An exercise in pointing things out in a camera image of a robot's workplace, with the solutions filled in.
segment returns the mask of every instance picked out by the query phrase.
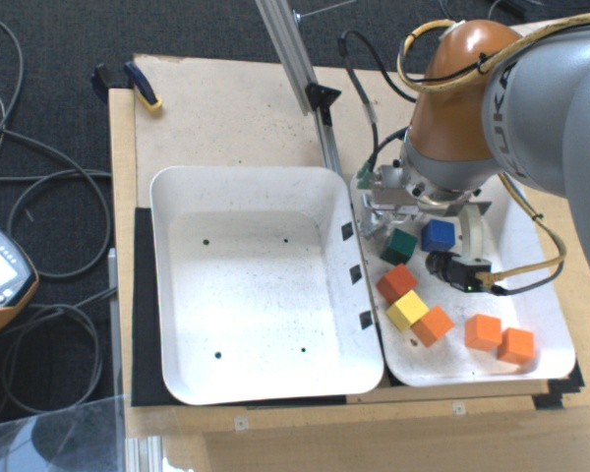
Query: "blue box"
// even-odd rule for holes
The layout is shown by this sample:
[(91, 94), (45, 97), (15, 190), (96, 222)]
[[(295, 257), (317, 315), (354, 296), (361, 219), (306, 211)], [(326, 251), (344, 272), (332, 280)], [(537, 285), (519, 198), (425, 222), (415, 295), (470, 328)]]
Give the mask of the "blue box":
[(432, 219), (422, 228), (422, 250), (447, 251), (454, 246), (454, 224), (444, 220)]

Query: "block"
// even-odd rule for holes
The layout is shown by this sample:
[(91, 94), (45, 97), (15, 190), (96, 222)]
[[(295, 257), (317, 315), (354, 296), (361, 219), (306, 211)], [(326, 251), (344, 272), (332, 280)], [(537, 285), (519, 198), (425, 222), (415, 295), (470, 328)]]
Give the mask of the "block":
[(404, 332), (428, 312), (428, 306), (415, 293), (415, 290), (409, 290), (386, 310), (386, 315), (396, 327)]
[(406, 264), (413, 256), (416, 245), (415, 236), (395, 228), (384, 243), (381, 259), (394, 266)]
[(436, 305), (418, 322), (411, 326), (411, 330), (419, 337), (424, 346), (429, 347), (444, 337), (454, 327), (454, 322), (441, 306)]
[(465, 345), (490, 351), (502, 343), (501, 319), (477, 313), (465, 323)]
[(389, 304), (393, 304), (415, 286), (417, 286), (417, 279), (404, 264), (397, 265), (388, 271), (376, 284), (376, 288)]
[(533, 332), (510, 327), (502, 333), (497, 358), (511, 364), (524, 364), (535, 357)]
[(441, 250), (447, 252), (454, 246), (454, 224), (433, 218), (422, 227), (421, 247), (423, 252)]

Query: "orange device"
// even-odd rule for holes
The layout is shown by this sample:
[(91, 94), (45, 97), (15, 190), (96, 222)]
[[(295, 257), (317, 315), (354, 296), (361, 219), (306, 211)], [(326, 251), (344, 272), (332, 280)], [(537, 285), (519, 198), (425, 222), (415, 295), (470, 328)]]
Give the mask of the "orange device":
[(39, 275), (20, 246), (0, 230), (0, 329), (24, 308)]

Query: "white plastic bin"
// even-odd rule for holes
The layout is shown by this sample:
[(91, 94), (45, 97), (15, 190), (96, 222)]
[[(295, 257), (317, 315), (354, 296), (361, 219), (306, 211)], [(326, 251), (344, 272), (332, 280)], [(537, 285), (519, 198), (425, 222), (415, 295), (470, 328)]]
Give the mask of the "white plastic bin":
[(150, 199), (172, 395), (203, 405), (376, 387), (384, 361), (338, 175), (176, 166)]

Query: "orange cube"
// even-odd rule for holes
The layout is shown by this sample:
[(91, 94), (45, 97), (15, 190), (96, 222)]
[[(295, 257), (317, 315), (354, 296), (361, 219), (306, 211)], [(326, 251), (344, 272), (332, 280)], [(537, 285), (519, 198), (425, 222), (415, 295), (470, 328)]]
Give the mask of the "orange cube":
[(521, 328), (508, 328), (502, 333), (502, 343), (497, 355), (499, 360), (511, 364), (524, 364), (535, 357), (533, 332)]
[(388, 271), (376, 284), (376, 288), (389, 304), (393, 304), (415, 286), (417, 286), (417, 280), (404, 264), (397, 265)]
[(502, 343), (501, 319), (477, 313), (465, 323), (465, 345), (490, 351)]
[(411, 326), (424, 346), (429, 347), (454, 327), (454, 322), (445, 313), (441, 306), (437, 305)]

